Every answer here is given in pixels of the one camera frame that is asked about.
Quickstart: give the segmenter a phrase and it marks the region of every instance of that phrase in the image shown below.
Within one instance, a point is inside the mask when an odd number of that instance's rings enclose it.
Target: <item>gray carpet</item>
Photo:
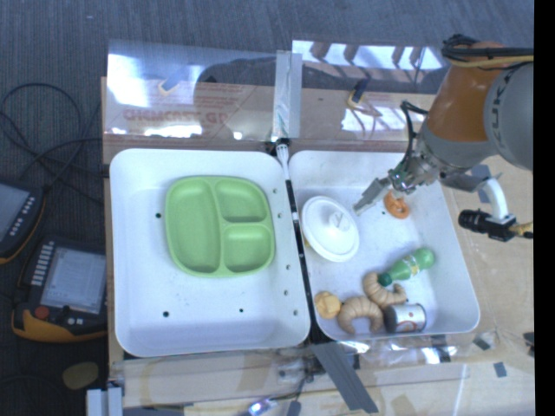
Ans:
[[[534,0],[0,0],[0,95],[45,83],[67,92],[80,111],[46,86],[10,96],[1,106],[0,177],[45,185],[61,168],[45,162],[27,169],[32,154],[8,136],[41,152],[78,137],[91,117],[88,137],[100,136],[95,110],[113,39],[266,53],[291,49],[293,39],[307,37],[440,47],[455,33],[533,47]],[[75,147],[53,155],[68,159]],[[103,244],[99,142],[83,144],[75,163],[89,171],[70,168],[63,176],[67,185],[55,184],[41,232]],[[91,387],[104,387],[106,340],[68,346],[15,337],[9,299],[29,252],[0,267],[0,414],[84,415],[85,390],[67,389],[62,371],[94,361],[101,377]],[[22,374],[33,379],[18,379]]]

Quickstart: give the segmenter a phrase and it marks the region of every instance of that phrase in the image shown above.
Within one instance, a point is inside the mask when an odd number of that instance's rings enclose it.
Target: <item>screen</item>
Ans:
[[[0,184],[0,241],[14,224],[28,196],[28,191]]]
[[[57,247],[41,305],[72,309],[98,315],[106,282],[106,256]]]

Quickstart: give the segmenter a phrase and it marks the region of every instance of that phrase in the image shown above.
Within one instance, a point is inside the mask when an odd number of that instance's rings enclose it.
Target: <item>green divided plate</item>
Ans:
[[[172,259],[190,274],[242,275],[265,268],[274,258],[268,200],[247,179],[180,179],[167,192],[165,216]]]

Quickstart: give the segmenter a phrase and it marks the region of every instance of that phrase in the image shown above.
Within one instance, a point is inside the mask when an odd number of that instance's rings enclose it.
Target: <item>silver can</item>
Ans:
[[[410,333],[426,327],[426,310],[419,303],[388,305],[383,310],[383,323],[389,333]]]

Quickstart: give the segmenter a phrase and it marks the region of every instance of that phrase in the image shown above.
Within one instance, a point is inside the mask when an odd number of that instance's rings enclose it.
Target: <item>toy bottle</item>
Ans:
[[[416,276],[422,270],[431,267],[435,262],[434,253],[428,248],[419,248],[414,253],[409,254],[378,276],[378,283],[387,287],[394,281],[404,281]]]

